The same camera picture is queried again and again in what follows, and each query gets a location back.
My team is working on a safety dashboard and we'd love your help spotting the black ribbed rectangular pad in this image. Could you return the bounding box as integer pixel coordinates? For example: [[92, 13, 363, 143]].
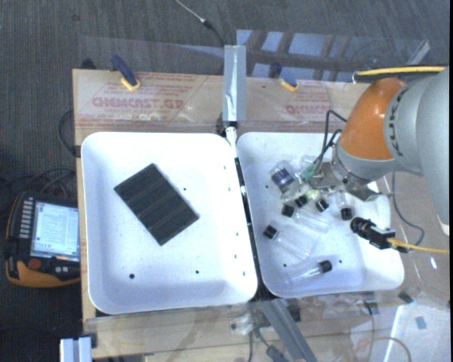
[[113, 163, 201, 247]]

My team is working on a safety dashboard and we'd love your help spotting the clear bottle with blue label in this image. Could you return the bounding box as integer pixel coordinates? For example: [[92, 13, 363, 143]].
[[269, 160, 301, 200]]

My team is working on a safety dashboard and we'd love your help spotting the white plastic tray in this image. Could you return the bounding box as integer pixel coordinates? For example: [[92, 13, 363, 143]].
[[236, 131, 405, 299], [80, 130, 258, 315]]

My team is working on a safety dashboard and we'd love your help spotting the black cylinder on white bracket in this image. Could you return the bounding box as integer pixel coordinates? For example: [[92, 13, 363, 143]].
[[349, 192, 397, 250]]

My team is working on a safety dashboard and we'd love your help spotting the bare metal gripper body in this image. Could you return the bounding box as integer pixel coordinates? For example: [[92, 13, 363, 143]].
[[308, 161, 380, 202]]

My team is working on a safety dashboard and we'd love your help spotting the clear plastic bottle, black cap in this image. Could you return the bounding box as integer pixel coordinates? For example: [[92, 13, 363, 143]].
[[315, 189, 341, 213], [334, 191, 354, 220], [294, 188, 322, 208], [281, 203, 331, 234], [263, 224, 315, 260], [285, 259, 334, 284]]

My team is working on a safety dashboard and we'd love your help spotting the brown cardboard board, red print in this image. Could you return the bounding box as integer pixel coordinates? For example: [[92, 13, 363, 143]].
[[72, 69, 408, 358]]

